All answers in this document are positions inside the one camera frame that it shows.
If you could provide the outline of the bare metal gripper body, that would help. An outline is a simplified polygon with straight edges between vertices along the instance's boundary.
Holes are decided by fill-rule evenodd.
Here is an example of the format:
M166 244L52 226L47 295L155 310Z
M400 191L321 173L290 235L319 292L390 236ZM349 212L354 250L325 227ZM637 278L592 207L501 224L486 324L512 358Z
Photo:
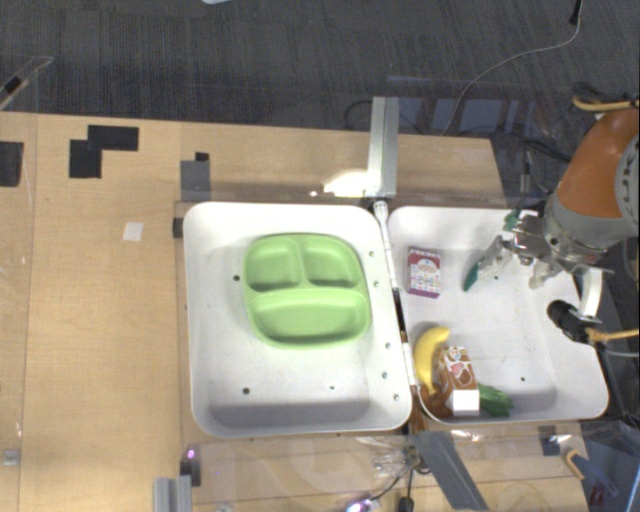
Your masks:
M521 259L544 263L550 271L581 272L594 266L606 253L605 249L592 248L572 239L549 216L526 215L513 228L510 248Z

